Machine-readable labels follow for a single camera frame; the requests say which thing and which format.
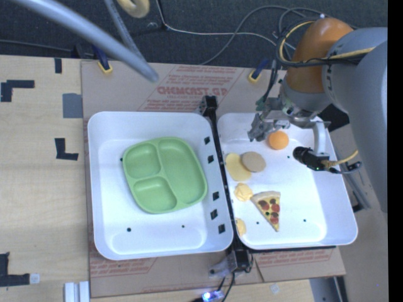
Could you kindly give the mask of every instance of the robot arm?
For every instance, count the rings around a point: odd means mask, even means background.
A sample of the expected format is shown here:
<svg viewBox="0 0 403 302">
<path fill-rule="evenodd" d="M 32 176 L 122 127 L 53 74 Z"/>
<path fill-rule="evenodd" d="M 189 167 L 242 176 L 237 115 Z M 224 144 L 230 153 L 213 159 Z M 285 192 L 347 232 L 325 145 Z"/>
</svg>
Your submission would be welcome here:
<svg viewBox="0 0 403 302">
<path fill-rule="evenodd" d="M 283 56 L 285 40 L 303 25 L 309 27 L 289 61 Z M 249 139 L 264 140 L 287 128 L 287 121 L 318 133 L 322 127 L 314 118 L 335 105 L 349 116 L 363 164 L 387 213 L 387 28 L 353 30 L 334 18 L 303 20 L 280 37 L 277 61 L 288 67 L 280 93 L 258 108 L 261 113 L 254 118 Z M 319 166 L 328 159 L 317 135 L 315 149 L 294 150 L 294 157 L 307 166 L 302 155 L 316 158 Z"/>
</svg>

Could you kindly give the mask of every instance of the pizza slice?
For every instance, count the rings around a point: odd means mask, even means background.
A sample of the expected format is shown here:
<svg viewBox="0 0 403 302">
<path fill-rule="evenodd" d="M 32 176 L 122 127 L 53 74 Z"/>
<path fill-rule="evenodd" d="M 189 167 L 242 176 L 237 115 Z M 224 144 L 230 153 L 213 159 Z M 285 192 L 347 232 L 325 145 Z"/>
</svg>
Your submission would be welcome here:
<svg viewBox="0 0 403 302">
<path fill-rule="evenodd" d="M 276 232 L 280 228 L 280 196 L 278 191 L 264 191 L 251 198 L 251 201 Z"/>
</svg>

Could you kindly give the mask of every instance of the divided green plate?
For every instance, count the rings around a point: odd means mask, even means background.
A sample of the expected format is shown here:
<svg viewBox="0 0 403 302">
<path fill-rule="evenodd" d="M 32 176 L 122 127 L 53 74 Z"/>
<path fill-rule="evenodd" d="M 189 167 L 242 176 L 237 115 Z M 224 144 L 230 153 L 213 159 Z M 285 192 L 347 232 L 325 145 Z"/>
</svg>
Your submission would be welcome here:
<svg viewBox="0 0 403 302">
<path fill-rule="evenodd" d="M 162 137 L 132 145 L 123 155 L 126 180 L 137 204 L 148 213 L 170 213 L 199 203 L 207 180 L 187 142 Z"/>
</svg>

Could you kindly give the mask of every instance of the white tray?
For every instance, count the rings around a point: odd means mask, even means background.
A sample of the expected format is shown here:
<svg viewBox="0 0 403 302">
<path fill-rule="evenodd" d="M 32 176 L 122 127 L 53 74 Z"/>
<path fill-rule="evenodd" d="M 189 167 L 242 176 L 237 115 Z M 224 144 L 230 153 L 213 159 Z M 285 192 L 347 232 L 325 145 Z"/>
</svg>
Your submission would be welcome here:
<svg viewBox="0 0 403 302">
<path fill-rule="evenodd" d="M 343 177 L 326 171 L 313 171 L 293 158 L 295 147 L 314 147 L 314 133 L 291 126 L 285 130 L 290 143 L 283 150 L 272 150 L 266 142 L 247 137 L 255 113 L 228 113 L 218 121 L 220 143 L 225 156 L 255 151 L 263 156 L 266 168 L 245 181 L 253 193 L 281 192 L 280 231 L 275 232 L 251 201 L 239 201 L 234 195 L 238 182 L 226 171 L 235 218 L 246 224 L 240 240 L 256 250 L 347 245 L 358 229 Z M 326 152 L 335 160 L 326 131 Z"/>
<path fill-rule="evenodd" d="M 189 143 L 204 170 L 208 192 L 198 204 L 154 215 L 135 203 L 120 159 L 129 146 L 159 137 L 179 137 Z M 89 120 L 88 143 L 94 242 L 101 255 L 122 260 L 218 252 L 232 243 L 234 231 L 220 166 L 204 117 L 100 112 Z"/>
</svg>

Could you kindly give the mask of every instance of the table surface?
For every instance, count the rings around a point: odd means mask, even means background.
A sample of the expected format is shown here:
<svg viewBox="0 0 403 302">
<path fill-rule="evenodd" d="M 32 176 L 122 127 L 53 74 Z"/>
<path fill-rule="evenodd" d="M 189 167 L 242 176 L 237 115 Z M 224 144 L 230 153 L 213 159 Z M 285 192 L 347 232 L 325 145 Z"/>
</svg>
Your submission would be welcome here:
<svg viewBox="0 0 403 302">
<path fill-rule="evenodd" d="M 0 103 L 0 254 L 8 273 L 39 273 L 40 283 L 0 288 L 0 301 L 63 301 L 66 282 L 89 280 L 84 139 L 81 118 L 63 118 L 62 95 L 81 94 L 80 60 L 0 56 L 0 81 L 34 80 Z M 55 138 L 65 138 L 78 160 L 57 160 Z M 309 280 L 236 285 L 227 301 L 313 302 Z M 202 289 L 136 294 L 105 301 L 183 301 Z"/>
</svg>

